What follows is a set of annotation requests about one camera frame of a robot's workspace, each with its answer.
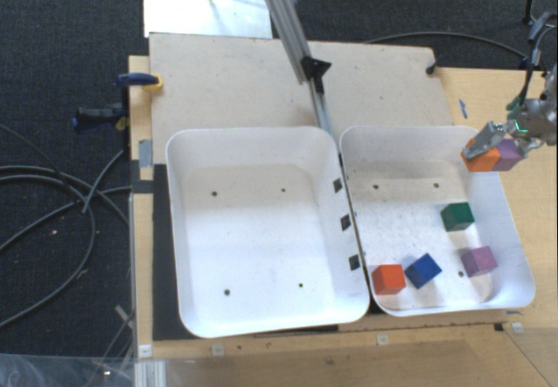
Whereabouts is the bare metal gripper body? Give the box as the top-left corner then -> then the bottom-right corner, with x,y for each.
520,64 -> 558,143

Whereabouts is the orange cube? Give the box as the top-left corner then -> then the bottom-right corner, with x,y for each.
460,139 -> 501,173
371,263 -> 407,295

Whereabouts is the purple cube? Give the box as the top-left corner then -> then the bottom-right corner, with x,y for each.
492,139 -> 525,173
459,245 -> 499,278

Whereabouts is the green cube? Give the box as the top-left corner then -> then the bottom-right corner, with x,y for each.
439,201 -> 475,233

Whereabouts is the white plastic tray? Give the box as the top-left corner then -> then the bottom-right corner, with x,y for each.
338,124 -> 537,318
165,126 -> 371,340

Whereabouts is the blue cube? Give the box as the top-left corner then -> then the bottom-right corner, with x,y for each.
404,252 -> 443,290

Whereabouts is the thin black and white rod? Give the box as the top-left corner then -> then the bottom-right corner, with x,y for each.
337,152 -> 371,295

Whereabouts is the pale wood board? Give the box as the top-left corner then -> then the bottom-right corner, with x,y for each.
147,31 -> 455,168

